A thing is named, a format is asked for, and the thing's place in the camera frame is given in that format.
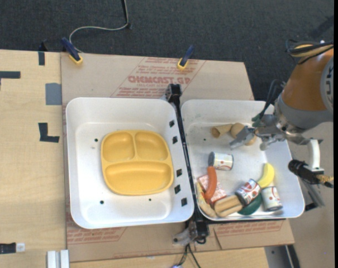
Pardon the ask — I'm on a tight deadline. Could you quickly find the white and red can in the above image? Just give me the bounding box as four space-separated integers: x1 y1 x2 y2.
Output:
235 178 263 206
260 186 284 212
207 151 235 171

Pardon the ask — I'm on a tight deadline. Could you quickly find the black cylinder on white bracket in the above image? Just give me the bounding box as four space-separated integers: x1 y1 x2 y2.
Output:
287 138 326 185

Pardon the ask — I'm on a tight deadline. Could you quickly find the thin black and white rod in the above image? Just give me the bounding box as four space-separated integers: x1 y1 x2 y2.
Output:
173 93 201 223

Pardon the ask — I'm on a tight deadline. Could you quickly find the tan toy hot dog bun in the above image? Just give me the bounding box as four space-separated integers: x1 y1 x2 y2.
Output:
213 194 244 218

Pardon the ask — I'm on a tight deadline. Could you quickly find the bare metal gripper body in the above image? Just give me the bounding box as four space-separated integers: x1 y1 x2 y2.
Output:
255 114 311 147

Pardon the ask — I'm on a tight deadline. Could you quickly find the brown cardboard board red print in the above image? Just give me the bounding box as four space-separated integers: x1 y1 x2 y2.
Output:
60 51 296 262

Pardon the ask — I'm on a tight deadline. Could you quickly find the white plastic tray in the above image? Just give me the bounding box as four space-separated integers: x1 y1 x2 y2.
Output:
65 97 196 230
180 99 306 222

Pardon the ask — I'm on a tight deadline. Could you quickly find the yellow divided plate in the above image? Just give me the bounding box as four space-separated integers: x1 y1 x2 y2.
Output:
100 130 175 197

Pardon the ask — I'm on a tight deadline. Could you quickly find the orange toy sausage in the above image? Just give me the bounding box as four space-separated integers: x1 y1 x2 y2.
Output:
204 166 218 204

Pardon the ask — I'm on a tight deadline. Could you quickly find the green curved toy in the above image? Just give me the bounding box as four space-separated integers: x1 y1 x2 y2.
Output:
236 193 263 216

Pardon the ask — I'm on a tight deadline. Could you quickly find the red carton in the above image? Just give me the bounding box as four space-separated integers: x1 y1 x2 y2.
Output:
197 174 228 205

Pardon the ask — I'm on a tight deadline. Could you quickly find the black block with thin wires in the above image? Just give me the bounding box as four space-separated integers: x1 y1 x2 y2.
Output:
194 219 210 240
163 83 183 103

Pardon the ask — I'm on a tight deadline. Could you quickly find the yellow banana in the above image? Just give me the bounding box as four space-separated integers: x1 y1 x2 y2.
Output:
256 162 275 189

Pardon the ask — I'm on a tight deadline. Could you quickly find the tan toy cone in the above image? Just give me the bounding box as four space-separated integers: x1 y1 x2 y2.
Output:
210 123 234 138

